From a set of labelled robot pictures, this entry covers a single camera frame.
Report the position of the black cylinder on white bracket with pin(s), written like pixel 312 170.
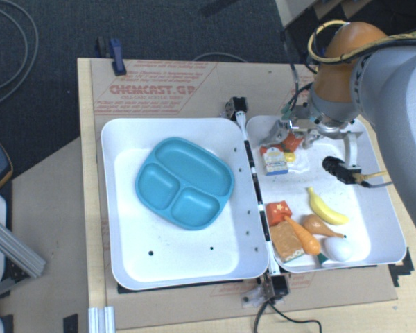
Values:
pixel 337 169

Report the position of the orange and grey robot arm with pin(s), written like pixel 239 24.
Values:
pixel 388 92

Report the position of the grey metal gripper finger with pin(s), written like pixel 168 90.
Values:
pixel 274 134
pixel 309 140

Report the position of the white printed carton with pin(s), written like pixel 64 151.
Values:
pixel 274 161

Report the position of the orange red packet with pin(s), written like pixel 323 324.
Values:
pixel 292 143

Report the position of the blue divided plate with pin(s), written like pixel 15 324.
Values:
pixel 185 182

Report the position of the red cube with yellow star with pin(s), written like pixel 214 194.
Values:
pixel 278 213

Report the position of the clear plastic packet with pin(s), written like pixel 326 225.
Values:
pixel 301 164

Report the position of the small yellow round toy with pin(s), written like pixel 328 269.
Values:
pixel 290 157

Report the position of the white egg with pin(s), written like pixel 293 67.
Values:
pixel 339 249

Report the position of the orange carrot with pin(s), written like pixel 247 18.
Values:
pixel 306 240

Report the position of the thin black and white rod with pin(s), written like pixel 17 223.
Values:
pixel 253 172

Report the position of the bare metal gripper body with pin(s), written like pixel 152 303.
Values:
pixel 303 118

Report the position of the yellow banana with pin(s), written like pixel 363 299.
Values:
pixel 324 209

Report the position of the orange brown biscuit packet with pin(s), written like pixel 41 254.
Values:
pixel 286 244

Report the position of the white plastic tray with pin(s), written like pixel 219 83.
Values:
pixel 180 258
pixel 336 196

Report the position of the brown cardboard board red print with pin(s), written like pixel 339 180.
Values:
pixel 166 89

